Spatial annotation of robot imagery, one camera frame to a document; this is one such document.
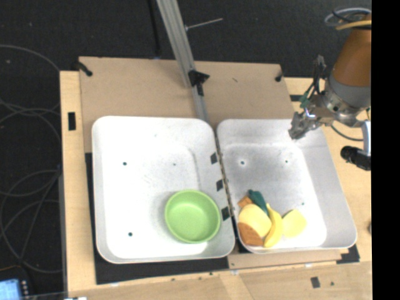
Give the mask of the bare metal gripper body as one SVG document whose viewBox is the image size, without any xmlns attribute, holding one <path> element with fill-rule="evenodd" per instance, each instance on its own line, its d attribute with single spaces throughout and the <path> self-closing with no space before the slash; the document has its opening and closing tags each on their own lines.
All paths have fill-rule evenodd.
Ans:
<svg viewBox="0 0 400 300">
<path fill-rule="evenodd" d="M 302 117 L 313 126 L 330 126 L 337 121 L 350 128 L 360 126 L 360 109 L 350 106 L 335 94 L 313 94 L 302 102 Z"/>
</svg>

